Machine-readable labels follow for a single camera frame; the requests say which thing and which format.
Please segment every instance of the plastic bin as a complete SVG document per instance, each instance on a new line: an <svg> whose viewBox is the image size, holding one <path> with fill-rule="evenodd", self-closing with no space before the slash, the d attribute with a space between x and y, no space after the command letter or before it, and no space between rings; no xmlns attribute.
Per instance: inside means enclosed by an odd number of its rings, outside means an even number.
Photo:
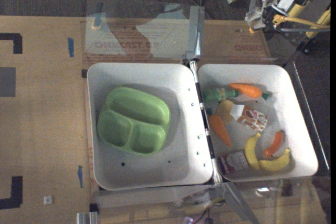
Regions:
<svg viewBox="0 0 336 224"><path fill-rule="evenodd" d="M211 156L205 135L193 74L179 64L98 63L88 71L93 169L97 183L108 190L155 186L203 184L213 174ZM271 93L265 101L239 96L236 103L247 102L256 110L268 114L269 122L259 140L256 153L281 128L286 139L279 150L291 148L290 165L279 172L243 170L225 178L234 182L271 180L311 176L318 161L303 119L291 80L287 72L275 65L203 65L198 71L201 90L218 88L230 82L253 83ZM96 123L103 101L116 87L127 86L153 94L171 109L171 127L161 151L153 156L135 156L105 145L97 136ZM216 156L244 148L253 135L246 126L227 126L232 141L228 147L211 134Z"/></svg>
<svg viewBox="0 0 336 224"><path fill-rule="evenodd" d="M192 72L178 64L97 63L87 73L93 171L107 190L203 184L213 174ZM97 119L108 93L130 87L162 99L171 121L162 149L139 156L108 146L97 135Z"/></svg>

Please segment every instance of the transparent sheet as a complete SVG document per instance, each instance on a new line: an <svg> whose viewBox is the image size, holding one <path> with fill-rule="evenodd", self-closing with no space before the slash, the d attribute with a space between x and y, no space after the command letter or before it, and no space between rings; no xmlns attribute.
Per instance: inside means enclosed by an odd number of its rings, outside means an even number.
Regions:
<svg viewBox="0 0 336 224"><path fill-rule="evenodd" d="M82 27L83 69L97 62L181 62L189 59L186 51L197 42L201 46L197 56L200 65L283 65L304 38L303 33L273 30L252 34L244 18L200 17L195 22L191 14L197 8L144 0L87 0L87 18Z"/></svg>
<svg viewBox="0 0 336 224"><path fill-rule="evenodd" d="M331 223L330 178L312 177L236 184L246 203L262 224ZM101 196L99 218L118 223L177 223L185 218L204 223L251 223L242 221L216 189L208 188L172 202L108 204Z"/></svg>

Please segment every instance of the green divided plate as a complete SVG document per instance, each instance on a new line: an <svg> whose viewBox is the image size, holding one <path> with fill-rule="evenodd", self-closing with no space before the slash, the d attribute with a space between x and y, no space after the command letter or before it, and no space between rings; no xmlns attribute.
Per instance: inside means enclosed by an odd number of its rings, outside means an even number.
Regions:
<svg viewBox="0 0 336 224"><path fill-rule="evenodd" d="M109 146L139 155L159 151L170 125L170 109L160 98L128 87L112 90L98 117L97 133Z"/></svg>

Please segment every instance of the orange carrot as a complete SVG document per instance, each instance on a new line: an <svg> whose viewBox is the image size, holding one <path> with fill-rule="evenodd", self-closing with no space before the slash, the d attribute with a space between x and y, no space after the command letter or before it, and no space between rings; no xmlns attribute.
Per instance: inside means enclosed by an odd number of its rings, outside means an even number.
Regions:
<svg viewBox="0 0 336 224"><path fill-rule="evenodd" d="M284 139L283 132L282 131L277 132L274 136L274 140L271 146L264 150L264 155L266 157L272 156L281 146L283 139Z"/></svg>
<svg viewBox="0 0 336 224"><path fill-rule="evenodd" d="M232 89L238 90L239 92L244 93L252 98L258 98L263 94L260 88L249 84L230 83L229 85Z"/></svg>
<svg viewBox="0 0 336 224"><path fill-rule="evenodd" d="M220 116L211 114L208 117L209 125L212 130L224 141L228 146L232 146L230 137L225 129L225 125Z"/></svg>

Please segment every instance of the toy food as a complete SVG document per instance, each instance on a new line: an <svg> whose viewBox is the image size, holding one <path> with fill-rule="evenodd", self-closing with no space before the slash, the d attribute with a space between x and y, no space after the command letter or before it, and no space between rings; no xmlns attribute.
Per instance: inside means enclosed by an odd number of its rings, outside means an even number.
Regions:
<svg viewBox="0 0 336 224"><path fill-rule="evenodd" d="M230 111L234 103L229 100L224 100L217 106L216 115L220 116L224 125L228 125L234 118L230 115Z"/></svg>
<svg viewBox="0 0 336 224"><path fill-rule="evenodd" d="M282 145L283 139L284 133L282 131L277 132L274 136L274 140L271 146L264 150L264 155L266 157L272 156Z"/></svg>
<svg viewBox="0 0 336 224"><path fill-rule="evenodd" d="M275 172L285 168L289 164L290 149L287 148L285 152L277 159L271 161L263 159L259 161L259 166L267 171Z"/></svg>
<svg viewBox="0 0 336 224"><path fill-rule="evenodd" d="M244 151L233 152L217 158L219 172L222 175L248 169L248 162Z"/></svg>
<svg viewBox="0 0 336 224"><path fill-rule="evenodd" d="M228 98L234 98L239 95L237 90L226 90L224 88L215 88L211 90L203 91L204 102L222 102Z"/></svg>
<svg viewBox="0 0 336 224"><path fill-rule="evenodd" d="M263 94L260 88L253 85L244 83L230 83L229 85L232 89L238 90L239 92L252 98L258 98Z"/></svg>
<svg viewBox="0 0 336 224"><path fill-rule="evenodd" d="M243 104L233 104L230 115L237 122L246 125L257 132L262 132L266 128L268 121L267 115Z"/></svg>
<svg viewBox="0 0 336 224"><path fill-rule="evenodd" d="M226 128L224 126L221 117L219 117L216 114L211 114L208 117L208 121L212 130L220 137L220 139L222 139L224 143L227 144L228 146L232 146L230 137L226 131Z"/></svg>
<svg viewBox="0 0 336 224"><path fill-rule="evenodd" d="M245 148L244 148L244 153L247 159L248 164L255 170L259 170L259 162L256 156L256 144L257 141L259 139L259 137L261 137L260 133L257 133L256 135L250 137L245 144Z"/></svg>

